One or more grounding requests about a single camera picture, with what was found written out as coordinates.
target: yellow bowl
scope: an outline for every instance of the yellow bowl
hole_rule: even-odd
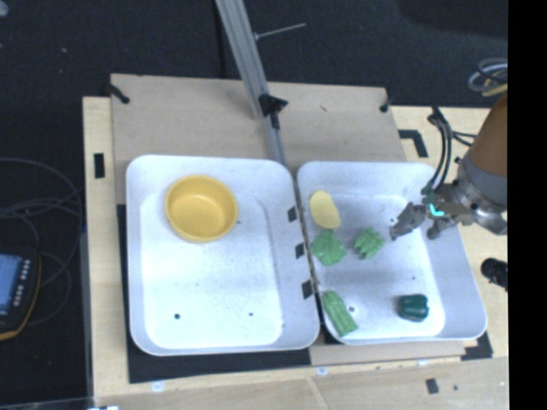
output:
[[[165,196],[165,213],[185,240],[210,242],[225,236],[238,221],[238,203],[218,179],[203,175],[175,181]]]

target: green light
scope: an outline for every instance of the green light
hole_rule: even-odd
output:
[[[441,217],[444,215],[444,211],[437,211],[432,203],[429,204],[429,211],[431,211],[431,214],[435,217]]]

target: screen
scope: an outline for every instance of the screen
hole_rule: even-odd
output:
[[[0,316],[6,316],[22,259],[17,255],[0,254]]]

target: white tray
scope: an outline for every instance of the white tray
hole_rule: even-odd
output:
[[[421,188],[432,177],[426,164],[411,162],[314,161],[297,173],[303,219],[311,244],[324,230],[309,212],[309,198],[328,192],[338,208],[341,226],[336,237],[347,248],[333,266],[313,257],[318,289],[336,291],[358,324],[339,337],[326,316],[326,326],[340,342],[358,345],[418,340],[471,339],[486,328],[483,303],[457,227],[435,240],[426,237],[427,220],[414,231],[392,241],[389,227],[408,202],[421,203]],[[361,259],[353,242],[373,227],[384,239],[383,248]],[[422,293],[430,308],[422,322],[402,319],[397,298]]]
[[[186,175],[224,182],[238,223],[223,238],[189,243],[163,211]],[[126,171],[130,329],[153,355],[302,349],[319,317],[288,170],[268,160],[144,155]]]

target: black cable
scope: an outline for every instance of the black cable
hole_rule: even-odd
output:
[[[0,213],[10,214],[11,219],[18,219],[25,223],[31,229],[32,236],[34,237],[34,248],[40,248],[40,235],[38,233],[38,229],[36,229],[36,226],[34,226],[34,224],[29,219],[27,219],[25,216],[20,215],[19,213],[16,213],[15,211],[12,211],[9,208],[0,208]]]
[[[470,137],[470,138],[477,138],[476,133],[467,133],[467,132],[459,132],[459,131],[452,131],[453,135],[459,135],[460,137]]]
[[[47,279],[43,280],[40,283],[40,287],[44,287],[47,284],[51,283],[52,281],[57,279],[62,273],[65,273],[67,276],[68,288],[66,290],[65,296],[61,304],[56,308],[54,312],[48,314],[46,317],[42,319],[34,320],[32,323],[29,324],[29,325],[38,325],[38,324],[44,323],[45,321],[51,319],[53,316],[57,315],[66,305],[68,301],[68,297],[70,295],[70,290],[72,286],[72,277],[70,275],[70,272],[68,271],[68,265],[70,264],[70,262],[72,262],[76,254],[76,251],[78,250],[81,230],[83,226],[83,204],[82,204],[81,197],[79,195],[82,189],[79,189],[79,190],[76,189],[74,184],[63,173],[41,162],[24,160],[20,158],[0,157],[0,163],[12,163],[12,164],[32,166],[32,167],[39,167],[43,170],[46,170],[50,173],[55,174],[70,189],[70,194],[65,197],[61,197],[61,198],[41,197],[37,199],[31,199],[25,202],[18,202],[16,204],[9,206],[8,208],[0,208],[0,220],[18,219],[24,222],[32,230],[32,234],[36,243],[36,249],[40,257],[49,258],[60,265],[60,268],[57,272],[54,272],[53,275],[51,275],[50,277],[48,277]],[[67,205],[75,205],[76,210],[74,210],[73,208],[68,208]],[[65,261],[61,260],[59,257],[51,253],[41,251],[42,248],[40,245],[40,236],[39,236],[38,229],[29,220],[30,217],[35,217],[37,215],[47,213],[50,210],[59,210],[59,211],[66,212],[67,214],[71,214],[75,216],[78,221],[76,239]]]
[[[443,186],[444,181],[446,180],[446,176],[448,175],[448,171],[450,168],[450,159],[452,157],[452,128],[450,127],[450,123],[445,119],[443,113],[441,113],[440,109],[437,107],[433,107],[433,113],[438,119],[438,123],[440,124],[439,130],[441,130],[441,134],[443,135],[443,139],[446,144],[446,157],[444,158],[444,170],[443,175],[441,176],[441,179],[439,180],[437,186],[435,187],[434,191],[437,193],[440,188]]]
[[[454,139],[468,147],[471,147],[473,145],[473,143],[469,143],[469,141],[467,140],[464,140],[462,137],[460,137],[459,135],[455,134],[455,133],[452,133],[452,137],[454,137]]]
[[[481,67],[477,67],[477,71],[482,74],[486,79],[493,80],[494,82],[498,82],[498,84],[507,84],[509,80],[508,77],[500,77],[499,74],[508,74],[507,69],[500,69],[497,73],[488,73],[487,71],[483,70]]]
[[[437,169],[435,170],[435,173],[433,174],[432,178],[429,180],[429,183],[428,183],[428,184],[431,184],[431,187],[433,188],[435,185],[435,181],[437,180],[437,177],[441,173],[441,170],[443,169],[443,166],[446,161],[446,136],[444,134],[444,128],[438,123],[437,116],[435,115],[435,110],[433,110],[433,114],[431,114],[427,119],[432,125],[435,125],[440,131],[441,143],[442,143],[441,157],[438,162]]]
[[[42,256],[51,258],[53,261],[56,261],[58,264],[61,265],[61,267],[63,267],[62,261],[59,260],[59,258],[57,258],[56,256],[54,256],[52,254],[47,254],[47,253],[42,254]],[[44,316],[43,318],[40,318],[40,319],[35,319],[35,320],[32,320],[32,321],[29,320],[26,323],[26,326],[40,325],[40,324],[43,324],[44,322],[47,322],[50,319],[53,319],[67,305],[68,298],[70,297],[70,292],[72,291],[72,277],[70,276],[70,272],[68,271],[68,269],[66,267],[63,268],[62,270],[64,271],[65,275],[67,276],[67,288],[65,289],[64,297],[62,298],[61,302],[59,303],[57,308],[55,310],[53,310],[51,313],[49,313],[48,315],[46,315],[46,316]]]

